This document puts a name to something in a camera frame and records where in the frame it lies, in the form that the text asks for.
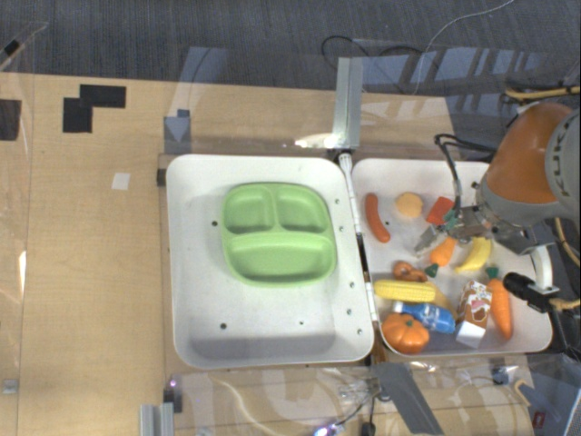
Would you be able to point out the orange pumpkin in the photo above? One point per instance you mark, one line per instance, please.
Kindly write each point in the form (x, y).
(404, 334)

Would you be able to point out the blue and white bottle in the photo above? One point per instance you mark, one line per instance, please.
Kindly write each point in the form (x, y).
(431, 317)

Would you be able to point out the brown and white carton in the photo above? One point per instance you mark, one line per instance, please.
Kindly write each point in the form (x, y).
(474, 307)

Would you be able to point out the white plastic tray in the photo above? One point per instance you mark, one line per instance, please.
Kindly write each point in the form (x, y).
(454, 180)
(204, 316)

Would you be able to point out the large orange carrot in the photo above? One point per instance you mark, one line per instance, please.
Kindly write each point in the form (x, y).
(501, 307)

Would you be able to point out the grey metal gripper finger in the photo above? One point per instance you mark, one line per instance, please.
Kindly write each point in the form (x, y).
(426, 240)

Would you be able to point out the red sausage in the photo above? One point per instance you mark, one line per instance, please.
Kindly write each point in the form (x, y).
(376, 218)

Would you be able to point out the yellow corn cob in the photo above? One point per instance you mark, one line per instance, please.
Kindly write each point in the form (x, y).
(404, 290)

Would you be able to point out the small orange carrot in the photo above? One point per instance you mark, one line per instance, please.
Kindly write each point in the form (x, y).
(442, 252)

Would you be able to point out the red cube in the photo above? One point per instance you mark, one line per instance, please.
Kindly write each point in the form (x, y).
(438, 209)

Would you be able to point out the yellow banana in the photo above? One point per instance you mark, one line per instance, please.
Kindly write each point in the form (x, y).
(476, 254)

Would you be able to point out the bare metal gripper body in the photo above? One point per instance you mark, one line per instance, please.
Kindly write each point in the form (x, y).
(469, 226)

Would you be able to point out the tan round bread roll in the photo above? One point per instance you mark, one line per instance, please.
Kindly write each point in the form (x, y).
(408, 205)

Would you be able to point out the black cylinder on white bracket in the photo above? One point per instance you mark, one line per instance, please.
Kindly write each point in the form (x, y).
(528, 289)

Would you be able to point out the green divided plate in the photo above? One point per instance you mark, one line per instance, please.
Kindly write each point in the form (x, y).
(281, 252)

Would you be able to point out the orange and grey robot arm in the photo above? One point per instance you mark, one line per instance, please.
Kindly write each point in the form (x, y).
(522, 161)

